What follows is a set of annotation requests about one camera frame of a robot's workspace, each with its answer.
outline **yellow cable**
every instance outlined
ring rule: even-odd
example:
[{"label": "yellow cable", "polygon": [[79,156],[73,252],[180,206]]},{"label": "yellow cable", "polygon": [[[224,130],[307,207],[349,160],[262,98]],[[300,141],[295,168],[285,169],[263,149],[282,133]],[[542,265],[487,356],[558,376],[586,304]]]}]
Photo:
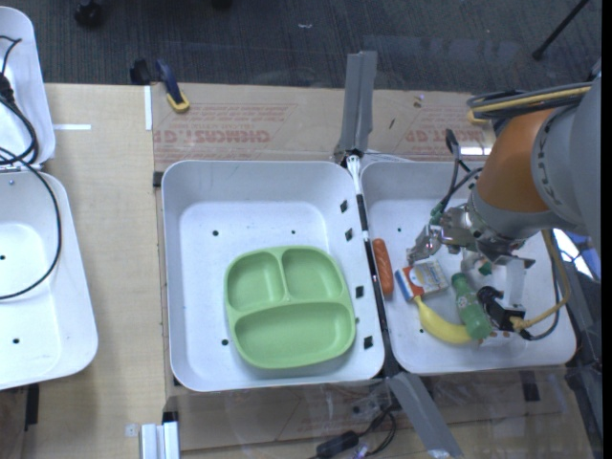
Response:
[{"label": "yellow cable", "polygon": [[558,92],[551,92],[550,94],[541,94],[538,96],[530,96],[524,98],[512,98],[503,102],[492,103],[489,105],[476,105],[471,107],[472,113],[474,112],[490,112],[497,109],[503,109],[506,107],[514,107],[515,105],[524,105],[531,102],[542,102],[552,98],[565,98],[574,95],[584,95],[591,89],[590,86],[572,88],[569,90],[561,90]]},{"label": "yellow cable", "polygon": [[570,280],[567,277],[567,272],[563,267],[563,262],[561,260],[561,256],[558,252],[557,244],[553,242],[553,235],[549,229],[545,229],[542,231],[542,236],[544,237],[544,243],[546,244],[546,249],[548,253],[553,258],[553,262],[555,263],[555,267],[557,268],[557,272],[561,277],[561,292],[563,293],[563,299],[559,301],[555,306],[549,308],[544,313],[539,315],[538,317],[534,317],[532,319],[523,319],[522,317],[510,317],[510,322],[513,325],[513,328],[516,332],[520,332],[521,330],[525,330],[530,326],[539,323],[541,320],[549,317],[554,312],[561,309],[561,307],[567,303],[570,298],[571,288],[570,288]]}]

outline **banana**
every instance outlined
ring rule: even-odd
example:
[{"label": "banana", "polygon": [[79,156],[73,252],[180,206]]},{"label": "banana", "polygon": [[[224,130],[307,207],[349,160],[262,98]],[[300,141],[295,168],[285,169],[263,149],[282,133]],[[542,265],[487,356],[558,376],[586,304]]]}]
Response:
[{"label": "banana", "polygon": [[449,323],[440,317],[435,311],[429,308],[421,300],[419,295],[415,295],[412,299],[419,307],[419,319],[421,320],[421,325],[431,335],[440,340],[448,343],[454,343],[456,345],[471,341],[471,337],[466,330],[466,325]]}]

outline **gray carpet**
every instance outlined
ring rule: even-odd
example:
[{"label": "gray carpet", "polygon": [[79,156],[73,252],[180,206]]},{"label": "gray carpet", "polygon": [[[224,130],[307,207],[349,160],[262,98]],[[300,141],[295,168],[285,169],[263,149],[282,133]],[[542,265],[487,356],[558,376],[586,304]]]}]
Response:
[{"label": "gray carpet", "polygon": [[580,0],[0,0],[34,23],[44,79],[129,83],[137,58],[163,58],[185,82],[344,86],[346,55],[379,52],[376,86],[492,92],[583,81],[601,57],[601,1],[590,0],[541,60],[532,51]]}]

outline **white plastic tray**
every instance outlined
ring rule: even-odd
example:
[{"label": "white plastic tray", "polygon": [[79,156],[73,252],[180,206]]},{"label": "white plastic tray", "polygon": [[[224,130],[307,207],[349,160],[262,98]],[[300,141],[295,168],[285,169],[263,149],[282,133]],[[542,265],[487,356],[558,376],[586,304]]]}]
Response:
[{"label": "white plastic tray", "polygon": [[[370,237],[385,241],[394,270],[407,265],[406,249],[414,246],[431,209],[446,195],[451,171],[452,163],[420,162],[378,162],[363,169],[361,183]],[[465,203],[467,198],[468,191],[464,187],[450,205]],[[551,262],[540,235],[529,239],[516,254],[535,260],[525,277],[522,301],[527,310],[526,318],[535,317],[556,303]],[[450,277],[460,270],[461,256],[449,254],[444,246],[434,256],[450,281]],[[478,287],[492,285],[503,290],[505,270],[499,268],[474,283]],[[448,321],[461,322],[452,288],[429,295],[424,302]],[[415,374],[562,364],[570,360],[576,350],[576,337],[565,308],[560,311],[556,330],[545,339],[527,341],[517,337],[504,346],[479,347],[476,342],[466,346],[451,345],[423,331],[416,305],[406,302],[397,287],[384,305],[393,354],[403,368]],[[530,328],[530,332],[537,335],[547,330],[552,320],[552,317],[544,319]]]},{"label": "white plastic tray", "polygon": [[[353,382],[378,374],[381,328],[346,170],[326,162],[180,162],[164,174],[162,194],[170,360],[179,382],[195,391],[220,391]],[[327,362],[257,369],[231,341],[224,274],[242,253],[284,245],[313,246],[335,258],[351,294],[356,338],[345,354]]]},{"label": "white plastic tray", "polygon": [[[11,51],[6,75],[36,131],[42,163],[53,156],[55,136],[32,22],[20,11],[0,7],[0,34],[22,39]],[[9,45],[0,40],[2,58]],[[0,106],[0,145],[18,153],[28,141],[20,120]],[[60,211],[61,253],[54,271],[39,286],[0,300],[0,390],[74,374],[91,362],[98,348],[68,197],[57,179],[42,175]],[[28,287],[48,270],[57,246],[55,223],[51,197],[33,173],[0,169],[0,295]]]}]

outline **green plate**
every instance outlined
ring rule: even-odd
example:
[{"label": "green plate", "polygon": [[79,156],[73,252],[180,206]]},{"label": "green plate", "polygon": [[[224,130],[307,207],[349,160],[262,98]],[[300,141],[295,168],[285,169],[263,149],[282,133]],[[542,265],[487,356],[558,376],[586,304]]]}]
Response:
[{"label": "green plate", "polygon": [[229,327],[242,358],[289,369],[342,355],[355,339],[344,277],[325,251],[307,246],[250,251],[225,275]]}]

